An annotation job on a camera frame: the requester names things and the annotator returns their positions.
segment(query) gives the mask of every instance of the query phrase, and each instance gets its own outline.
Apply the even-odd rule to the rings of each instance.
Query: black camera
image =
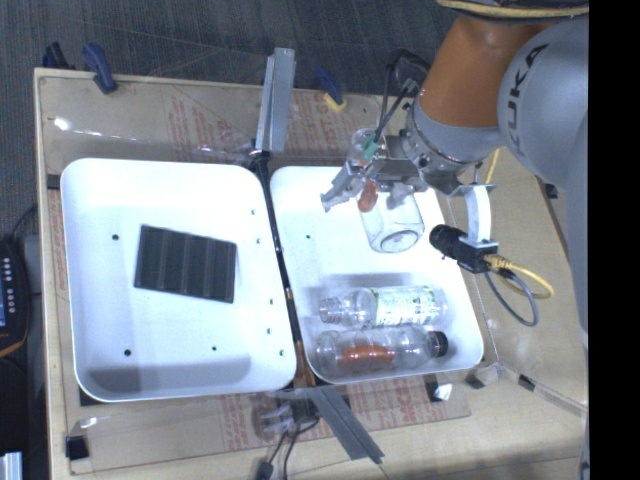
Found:
[[[462,268],[473,274],[482,274],[489,271],[489,263],[484,260],[487,254],[496,254],[498,246],[491,243],[472,245],[460,240],[467,234],[461,229],[438,224],[429,233],[429,243],[448,258],[458,262]]]

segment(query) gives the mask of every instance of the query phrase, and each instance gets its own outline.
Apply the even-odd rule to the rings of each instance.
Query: white tray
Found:
[[[331,383],[348,383],[471,368],[482,358],[483,341],[460,267],[443,260],[429,243],[429,232],[444,218],[435,193],[416,194],[425,224],[422,238],[397,254],[374,252],[367,241],[355,199],[325,213],[320,195],[331,188],[334,167],[283,167],[271,179],[287,273],[302,332],[305,353],[316,375]],[[441,289],[449,318],[438,330],[449,339],[449,353],[421,369],[380,371],[357,377],[327,378],[317,368],[315,342],[323,330],[344,329],[323,323],[318,315],[321,297],[349,287],[428,284]]]
[[[291,381],[286,301],[262,187],[251,172],[81,159],[64,170],[61,191],[74,367],[90,396],[219,395]],[[237,244],[233,303],[134,288],[142,224]]]

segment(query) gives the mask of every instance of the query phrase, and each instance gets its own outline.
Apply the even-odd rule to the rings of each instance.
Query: black pad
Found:
[[[143,225],[134,286],[233,302],[233,242]]]

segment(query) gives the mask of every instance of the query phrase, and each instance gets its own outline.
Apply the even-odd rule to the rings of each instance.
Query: bottle cap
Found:
[[[429,331],[429,349],[433,357],[442,357],[449,351],[449,340],[442,331]]]
[[[328,297],[320,301],[320,320],[325,324],[339,324],[342,320],[342,303],[338,297]]]

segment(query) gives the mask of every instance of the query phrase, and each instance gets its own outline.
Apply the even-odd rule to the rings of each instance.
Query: clear plastic bottle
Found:
[[[360,212],[369,246],[376,252],[399,253],[413,247],[424,234],[424,222],[413,194],[390,207],[389,192],[380,193],[369,211]]]
[[[425,285],[354,288],[320,301],[320,319],[351,327],[443,324],[448,306],[434,288]]]
[[[318,336],[318,369],[330,377],[415,370],[431,358],[443,357],[449,340],[442,331],[420,325],[324,331]]]

